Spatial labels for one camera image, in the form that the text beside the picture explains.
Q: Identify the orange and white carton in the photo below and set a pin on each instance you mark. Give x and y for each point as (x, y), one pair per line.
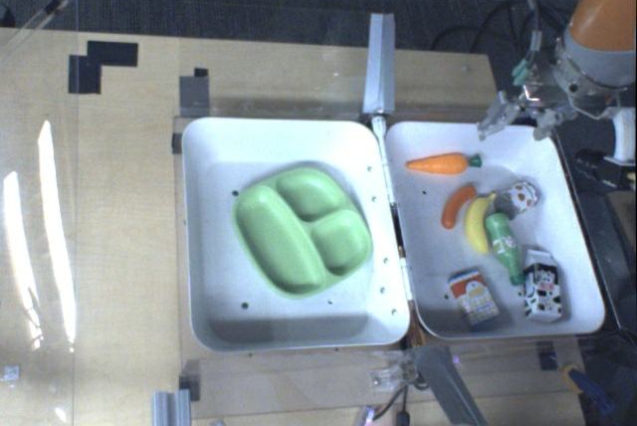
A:
(475, 297)

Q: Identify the green bottle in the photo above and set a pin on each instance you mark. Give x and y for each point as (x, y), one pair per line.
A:
(503, 242)

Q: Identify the orange carrot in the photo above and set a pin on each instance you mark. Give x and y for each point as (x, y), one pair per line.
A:
(438, 163)

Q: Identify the black cylinder on white bracket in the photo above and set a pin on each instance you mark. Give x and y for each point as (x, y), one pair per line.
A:
(622, 135)

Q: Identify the orange sausage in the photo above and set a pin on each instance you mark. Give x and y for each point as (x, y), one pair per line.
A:
(455, 207)

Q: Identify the green divided plate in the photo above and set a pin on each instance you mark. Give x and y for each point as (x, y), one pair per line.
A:
(278, 235)

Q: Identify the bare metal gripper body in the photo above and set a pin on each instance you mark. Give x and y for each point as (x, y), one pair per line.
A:
(552, 93)

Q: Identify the white and orange small can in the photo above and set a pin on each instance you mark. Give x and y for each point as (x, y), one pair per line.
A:
(521, 196)

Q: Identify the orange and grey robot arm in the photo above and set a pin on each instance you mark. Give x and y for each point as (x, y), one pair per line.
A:
(607, 1)

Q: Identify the white cow print carton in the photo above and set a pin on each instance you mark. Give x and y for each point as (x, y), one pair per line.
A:
(542, 287)

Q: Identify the thin black and white rod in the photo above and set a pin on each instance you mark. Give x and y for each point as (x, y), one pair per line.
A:
(389, 187)

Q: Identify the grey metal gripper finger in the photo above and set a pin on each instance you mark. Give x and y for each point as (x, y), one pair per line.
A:
(497, 115)
(547, 121)

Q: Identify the white plastic tray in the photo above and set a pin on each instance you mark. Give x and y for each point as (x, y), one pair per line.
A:
(562, 235)
(239, 255)

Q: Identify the yellow banana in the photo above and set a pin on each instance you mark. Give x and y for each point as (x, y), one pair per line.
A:
(477, 225)

